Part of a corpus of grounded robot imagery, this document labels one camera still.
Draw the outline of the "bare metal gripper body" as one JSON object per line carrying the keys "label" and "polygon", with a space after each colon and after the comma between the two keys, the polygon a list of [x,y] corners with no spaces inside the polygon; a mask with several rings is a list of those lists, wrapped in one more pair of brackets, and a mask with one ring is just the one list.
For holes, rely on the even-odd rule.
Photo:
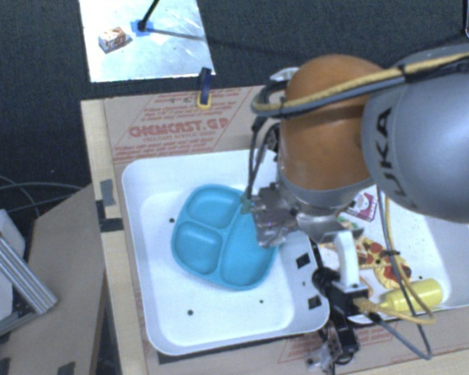
{"label": "bare metal gripper body", "polygon": [[327,243],[341,230],[336,213],[348,203],[348,192],[341,189],[306,190],[286,183],[262,187],[251,204],[257,242],[263,248],[280,246],[288,234],[302,231],[317,244]]}

